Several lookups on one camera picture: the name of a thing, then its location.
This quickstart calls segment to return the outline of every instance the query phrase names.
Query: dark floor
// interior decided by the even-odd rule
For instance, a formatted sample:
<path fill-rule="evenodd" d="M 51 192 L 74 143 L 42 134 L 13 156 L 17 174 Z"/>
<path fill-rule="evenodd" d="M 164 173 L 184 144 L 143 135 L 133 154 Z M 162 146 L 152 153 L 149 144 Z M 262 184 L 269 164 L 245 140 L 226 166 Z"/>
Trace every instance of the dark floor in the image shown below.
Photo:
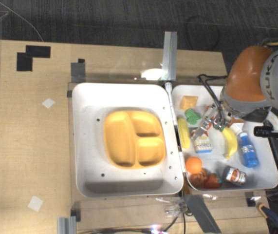
<path fill-rule="evenodd" d="M 0 1 L 44 41 L 162 48 L 164 31 L 177 31 L 179 49 L 220 51 L 228 71 L 245 47 L 278 38 L 278 0 Z M 0 38 L 40 40 L 13 13 Z M 271 207 L 278 214 L 278 201 Z"/>

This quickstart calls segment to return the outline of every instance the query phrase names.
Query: blue bottle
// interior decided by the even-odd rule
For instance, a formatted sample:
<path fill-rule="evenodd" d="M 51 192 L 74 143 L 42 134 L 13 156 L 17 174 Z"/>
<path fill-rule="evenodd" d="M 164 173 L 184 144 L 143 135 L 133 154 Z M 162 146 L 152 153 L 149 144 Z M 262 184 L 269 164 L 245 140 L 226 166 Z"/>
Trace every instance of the blue bottle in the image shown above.
<path fill-rule="evenodd" d="M 256 167 L 259 165 L 259 161 L 257 160 L 254 146 L 250 143 L 247 133 L 242 132 L 240 137 L 241 152 L 245 161 L 245 166 L 248 168 Z"/>

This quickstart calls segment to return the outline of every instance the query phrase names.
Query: soda can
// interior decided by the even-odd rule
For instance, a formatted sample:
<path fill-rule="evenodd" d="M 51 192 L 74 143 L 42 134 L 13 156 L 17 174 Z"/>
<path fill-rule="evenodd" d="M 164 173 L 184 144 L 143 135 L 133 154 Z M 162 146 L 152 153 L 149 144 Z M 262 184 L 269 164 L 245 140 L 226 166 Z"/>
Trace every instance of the soda can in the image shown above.
<path fill-rule="evenodd" d="M 224 170 L 223 178 L 234 185 L 241 186 L 246 182 L 246 173 L 228 166 Z"/>

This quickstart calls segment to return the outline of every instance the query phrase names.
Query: yellow plate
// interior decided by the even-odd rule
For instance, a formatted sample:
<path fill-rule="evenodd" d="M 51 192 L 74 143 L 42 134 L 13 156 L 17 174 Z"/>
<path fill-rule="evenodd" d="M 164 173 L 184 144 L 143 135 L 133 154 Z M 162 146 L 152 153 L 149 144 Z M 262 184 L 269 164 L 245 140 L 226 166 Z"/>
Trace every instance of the yellow plate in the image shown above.
<path fill-rule="evenodd" d="M 104 121 L 104 145 L 118 168 L 141 169 L 160 164 L 166 156 L 158 118 L 144 111 L 117 111 Z"/>

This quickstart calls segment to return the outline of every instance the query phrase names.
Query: wooden tabletop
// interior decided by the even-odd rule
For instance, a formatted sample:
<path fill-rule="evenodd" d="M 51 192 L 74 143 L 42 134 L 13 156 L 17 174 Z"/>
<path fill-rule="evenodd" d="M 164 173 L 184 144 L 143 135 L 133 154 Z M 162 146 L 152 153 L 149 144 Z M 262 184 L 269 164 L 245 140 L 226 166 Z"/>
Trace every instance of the wooden tabletop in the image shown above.
<path fill-rule="evenodd" d="M 50 46 L 51 56 L 33 58 L 32 72 L 18 72 L 17 53 L 25 53 L 26 45 Z M 0 234 L 54 234 L 57 219 L 70 216 L 71 63 L 84 59 L 88 77 L 131 78 L 160 68 L 162 55 L 162 49 L 0 40 Z M 222 54 L 178 50 L 177 77 L 200 73 L 225 75 Z M 47 99 L 55 102 L 50 108 L 42 104 Z M 39 211 L 28 207 L 33 196 L 43 201 Z M 256 208 L 224 204 L 210 205 L 223 233 L 268 233 Z M 189 233 L 201 233 L 194 219 L 187 221 Z M 170 233 L 182 228 L 178 223 Z"/>

